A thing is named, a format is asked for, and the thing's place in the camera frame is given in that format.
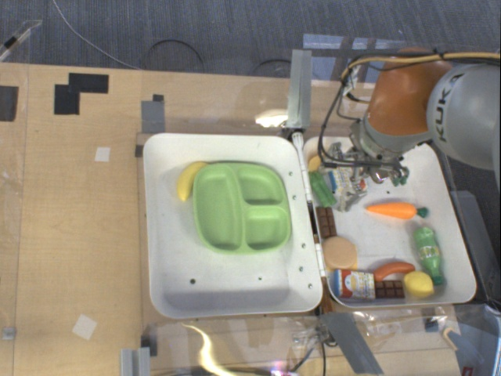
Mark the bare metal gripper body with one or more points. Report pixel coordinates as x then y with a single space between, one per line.
377 167

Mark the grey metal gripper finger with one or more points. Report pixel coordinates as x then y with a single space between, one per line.
343 205
359 198

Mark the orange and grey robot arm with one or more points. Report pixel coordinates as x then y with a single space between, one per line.
407 96

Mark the brown chocolate bar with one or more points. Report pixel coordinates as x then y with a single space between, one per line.
389 289
326 222

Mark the green pea pod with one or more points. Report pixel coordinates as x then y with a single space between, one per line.
323 189

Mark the white and blue carton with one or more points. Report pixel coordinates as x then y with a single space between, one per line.
340 178

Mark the orange carrot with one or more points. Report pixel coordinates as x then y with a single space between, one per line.
391 211

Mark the tan round bun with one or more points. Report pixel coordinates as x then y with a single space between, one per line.
339 254

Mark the pale yellow round piece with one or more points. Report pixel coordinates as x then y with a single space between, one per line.
314 163

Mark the white plastic tray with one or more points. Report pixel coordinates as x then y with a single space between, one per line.
387 245
188 288

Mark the red and white can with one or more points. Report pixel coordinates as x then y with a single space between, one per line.
354 284

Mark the orange brown sausage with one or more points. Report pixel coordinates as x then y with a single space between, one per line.
393 270

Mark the green bottle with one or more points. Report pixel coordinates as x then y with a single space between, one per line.
427 253

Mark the yellow lemon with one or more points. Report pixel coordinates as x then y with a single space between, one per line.
419 285

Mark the green divided plate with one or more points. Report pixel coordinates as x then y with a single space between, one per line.
215 210

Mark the yellow banana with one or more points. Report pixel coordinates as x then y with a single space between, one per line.
184 182

